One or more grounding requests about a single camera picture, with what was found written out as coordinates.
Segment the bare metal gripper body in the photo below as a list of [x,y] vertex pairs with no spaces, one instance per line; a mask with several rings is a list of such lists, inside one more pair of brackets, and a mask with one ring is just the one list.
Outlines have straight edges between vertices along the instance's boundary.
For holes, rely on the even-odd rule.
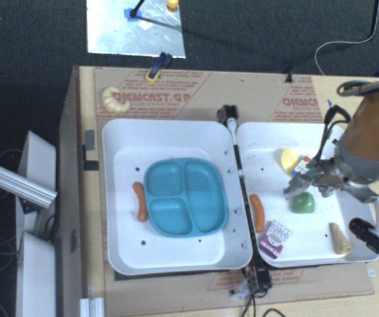
[[311,184],[332,185],[338,191],[347,192],[355,199],[375,199],[379,196],[370,188],[370,181],[358,176],[340,158],[330,158],[309,164]]

